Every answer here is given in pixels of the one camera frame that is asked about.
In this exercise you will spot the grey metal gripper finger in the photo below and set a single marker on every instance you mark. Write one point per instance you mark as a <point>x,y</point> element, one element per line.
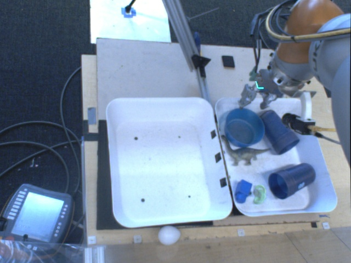
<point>267,99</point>
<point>247,94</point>

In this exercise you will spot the white egg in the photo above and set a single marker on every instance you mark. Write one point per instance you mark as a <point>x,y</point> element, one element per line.
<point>169,235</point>

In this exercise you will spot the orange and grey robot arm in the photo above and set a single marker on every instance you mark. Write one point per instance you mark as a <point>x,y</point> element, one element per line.
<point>312,23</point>

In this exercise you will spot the dark blue cup with label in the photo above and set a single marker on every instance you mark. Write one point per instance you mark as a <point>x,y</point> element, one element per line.
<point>297,178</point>

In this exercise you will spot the green pacifier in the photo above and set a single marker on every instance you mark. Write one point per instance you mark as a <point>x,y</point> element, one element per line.
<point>259,194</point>

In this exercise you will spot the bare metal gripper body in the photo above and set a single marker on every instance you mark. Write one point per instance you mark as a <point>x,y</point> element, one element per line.
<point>274,83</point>

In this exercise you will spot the blue toy block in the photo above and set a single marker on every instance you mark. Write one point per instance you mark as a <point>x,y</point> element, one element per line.
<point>243,189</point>

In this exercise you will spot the pale wood board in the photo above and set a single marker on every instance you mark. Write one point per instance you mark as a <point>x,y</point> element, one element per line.
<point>89,147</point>

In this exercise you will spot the grey-green toy dinosaur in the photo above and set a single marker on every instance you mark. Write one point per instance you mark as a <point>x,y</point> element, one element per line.
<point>242,155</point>

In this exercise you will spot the white plastic tray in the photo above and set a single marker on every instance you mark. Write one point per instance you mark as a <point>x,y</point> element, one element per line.
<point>310,157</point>
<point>164,160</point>

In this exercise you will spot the dark blue plastic cup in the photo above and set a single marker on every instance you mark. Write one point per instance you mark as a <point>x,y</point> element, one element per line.
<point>279,131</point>

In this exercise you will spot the black square block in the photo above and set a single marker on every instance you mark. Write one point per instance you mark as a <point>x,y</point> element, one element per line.
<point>228,61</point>

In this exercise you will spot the blue bowl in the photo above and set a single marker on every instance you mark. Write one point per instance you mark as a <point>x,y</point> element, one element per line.
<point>244,129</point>

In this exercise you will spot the black cylinder on white bracket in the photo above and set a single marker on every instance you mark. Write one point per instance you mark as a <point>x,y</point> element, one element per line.
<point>299,123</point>

